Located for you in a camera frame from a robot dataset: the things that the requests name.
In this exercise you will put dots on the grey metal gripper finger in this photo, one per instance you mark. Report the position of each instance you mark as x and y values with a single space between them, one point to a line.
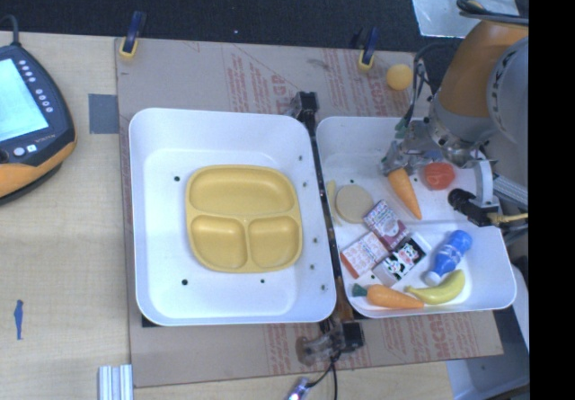
390 159
414 158

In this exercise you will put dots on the yellow divided plate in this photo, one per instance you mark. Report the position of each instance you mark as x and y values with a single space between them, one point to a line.
242 218

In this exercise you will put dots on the brown cardboard board red print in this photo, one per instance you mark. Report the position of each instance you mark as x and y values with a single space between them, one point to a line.
202 70

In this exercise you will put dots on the yellow banana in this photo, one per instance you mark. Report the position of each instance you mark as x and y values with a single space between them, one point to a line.
442 292

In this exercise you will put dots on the yellow ball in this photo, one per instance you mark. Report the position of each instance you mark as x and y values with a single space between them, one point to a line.
399 76

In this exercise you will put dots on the thin black and white rod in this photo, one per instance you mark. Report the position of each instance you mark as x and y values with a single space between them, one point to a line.
324 205

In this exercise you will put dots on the orange carrot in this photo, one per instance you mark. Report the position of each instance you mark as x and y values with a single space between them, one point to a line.
391 297
405 192

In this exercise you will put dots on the black cylinder on white bracket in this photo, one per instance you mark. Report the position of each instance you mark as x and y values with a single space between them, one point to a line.
477 209

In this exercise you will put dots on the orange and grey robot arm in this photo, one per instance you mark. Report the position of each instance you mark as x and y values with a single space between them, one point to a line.
471 70

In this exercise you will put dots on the orange and white carton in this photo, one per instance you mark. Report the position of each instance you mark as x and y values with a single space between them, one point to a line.
363 255

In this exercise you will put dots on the blue and white bottle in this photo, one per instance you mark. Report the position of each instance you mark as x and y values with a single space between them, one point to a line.
449 256

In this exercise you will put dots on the beige round biscuit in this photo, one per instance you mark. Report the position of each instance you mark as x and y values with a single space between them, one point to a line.
353 203

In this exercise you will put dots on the pink and white carton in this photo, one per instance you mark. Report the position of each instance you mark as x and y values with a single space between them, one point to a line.
386 224

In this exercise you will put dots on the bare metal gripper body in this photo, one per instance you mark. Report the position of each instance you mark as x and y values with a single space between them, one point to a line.
450 150

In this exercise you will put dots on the white plastic tray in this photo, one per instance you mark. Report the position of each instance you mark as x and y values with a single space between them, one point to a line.
166 209
480 263

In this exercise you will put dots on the black and white cow carton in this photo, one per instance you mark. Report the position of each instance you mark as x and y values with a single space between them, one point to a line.
403 260

